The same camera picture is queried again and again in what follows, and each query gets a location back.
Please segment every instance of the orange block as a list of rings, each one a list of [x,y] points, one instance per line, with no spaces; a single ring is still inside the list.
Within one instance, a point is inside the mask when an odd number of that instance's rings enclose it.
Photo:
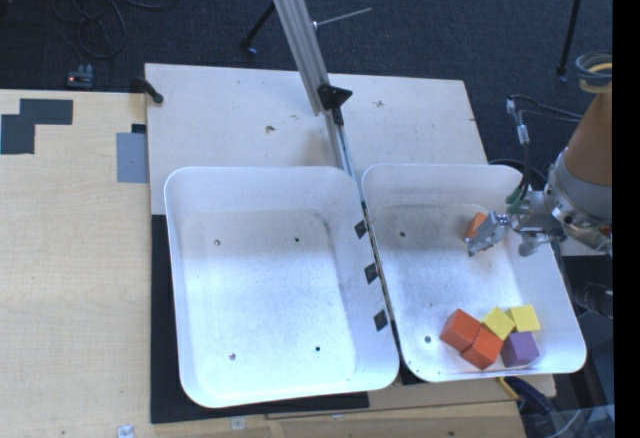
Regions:
[[[478,212],[475,216],[471,218],[471,221],[469,221],[469,224],[467,225],[467,230],[464,233],[465,240],[475,237],[478,227],[482,224],[482,222],[486,218],[487,218],[486,214],[483,214],[482,212]]]
[[[476,340],[480,321],[459,308],[445,321],[440,340],[462,352]]]
[[[480,370],[484,370],[498,359],[503,343],[500,337],[481,326],[475,341],[471,347],[462,351],[461,356]]]

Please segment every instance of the black carpet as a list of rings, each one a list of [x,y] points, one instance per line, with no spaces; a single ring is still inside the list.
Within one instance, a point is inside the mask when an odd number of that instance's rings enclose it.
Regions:
[[[241,48],[271,0],[1,0],[0,88],[66,89],[90,64],[94,91],[128,91],[144,64],[296,70],[277,14]],[[582,113],[575,59],[612,50],[613,0],[306,0],[329,73],[464,81],[487,158],[522,160],[512,94]],[[525,115],[533,166],[546,174],[575,123]]]

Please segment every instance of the red block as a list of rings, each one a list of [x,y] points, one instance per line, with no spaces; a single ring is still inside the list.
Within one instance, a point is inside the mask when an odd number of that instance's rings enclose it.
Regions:
[[[480,321],[458,309],[445,321],[440,340],[462,352],[473,344],[480,328]]]
[[[462,351],[461,356],[480,370],[484,370],[498,359],[503,341],[484,326],[480,327],[471,347]]]

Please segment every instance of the black tripod leg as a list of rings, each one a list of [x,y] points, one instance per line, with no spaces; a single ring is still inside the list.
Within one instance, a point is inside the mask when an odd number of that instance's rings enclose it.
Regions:
[[[262,16],[258,19],[258,21],[256,22],[256,25],[253,26],[253,29],[249,31],[249,34],[247,34],[247,36],[245,36],[242,39],[240,46],[244,50],[246,50],[248,53],[255,54],[257,52],[256,49],[251,47],[251,42],[253,41],[253,38],[255,37],[255,35],[258,34],[258,31],[260,31],[260,29],[265,24],[265,22],[269,19],[269,17],[271,16],[274,10],[275,10],[275,5],[272,2],[269,5],[269,7],[265,10],[265,12],[262,14]]]
[[[567,71],[567,58],[569,57],[569,49],[571,48],[571,42],[573,41],[573,32],[576,28],[576,20],[578,19],[578,9],[580,8],[580,0],[573,0],[573,9],[571,10],[571,18],[569,20],[569,29],[567,30],[567,37],[564,42],[564,49],[562,51],[562,58],[560,64],[556,69],[556,72],[560,76],[560,79],[565,80],[564,74]]]

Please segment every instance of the purple block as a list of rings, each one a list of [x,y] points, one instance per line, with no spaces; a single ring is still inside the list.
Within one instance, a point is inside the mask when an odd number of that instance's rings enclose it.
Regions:
[[[538,346],[530,331],[509,333],[500,351],[505,367],[528,365],[538,356]]]

